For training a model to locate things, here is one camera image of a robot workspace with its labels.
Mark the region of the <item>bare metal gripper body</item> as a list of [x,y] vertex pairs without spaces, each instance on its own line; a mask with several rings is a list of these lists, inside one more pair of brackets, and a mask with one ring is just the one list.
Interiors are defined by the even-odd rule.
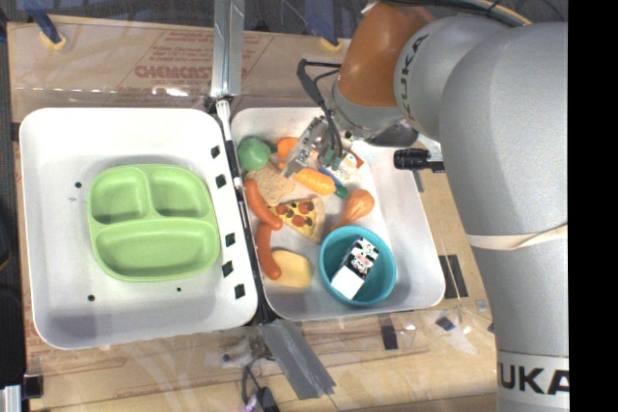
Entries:
[[330,115],[314,118],[295,145],[295,159],[308,160],[313,152],[319,160],[342,160],[351,150],[356,136]]

